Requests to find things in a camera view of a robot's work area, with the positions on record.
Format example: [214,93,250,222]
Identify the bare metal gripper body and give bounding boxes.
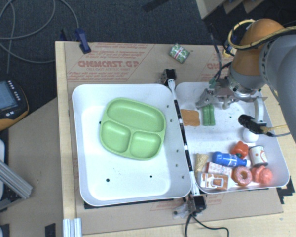
[207,79,260,102]

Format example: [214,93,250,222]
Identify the green toy beans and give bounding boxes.
[202,104,216,126]

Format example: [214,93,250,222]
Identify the orange toast slice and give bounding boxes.
[180,109,201,127]

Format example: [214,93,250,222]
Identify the white plastic tray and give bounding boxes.
[174,81,291,195]
[72,83,193,207]

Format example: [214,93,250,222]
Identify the thin black and white rod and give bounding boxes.
[168,79,201,195]

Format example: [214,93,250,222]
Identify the white egg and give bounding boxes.
[242,129,259,143]

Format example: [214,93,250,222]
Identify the orange bell pepper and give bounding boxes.
[230,140,250,160]

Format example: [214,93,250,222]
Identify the green and white packet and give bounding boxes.
[169,43,191,65]

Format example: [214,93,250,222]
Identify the blue bottle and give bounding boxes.
[211,151,252,169]

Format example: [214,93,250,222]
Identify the white and orange can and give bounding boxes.
[248,145,269,168]

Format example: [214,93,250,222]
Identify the tan ice cream cone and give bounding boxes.
[194,153,210,173]

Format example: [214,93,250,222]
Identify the orange and white carton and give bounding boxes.
[196,172,230,191]
[204,161,233,177]

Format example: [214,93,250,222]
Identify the orange doughnut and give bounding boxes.
[231,166,253,187]

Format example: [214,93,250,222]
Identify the green divided plate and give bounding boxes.
[99,97,167,161]

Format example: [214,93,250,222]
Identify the brown cardboard board red print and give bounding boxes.
[64,42,285,235]

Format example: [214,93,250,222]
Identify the black cylinder on white bracket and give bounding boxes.
[238,95,268,135]

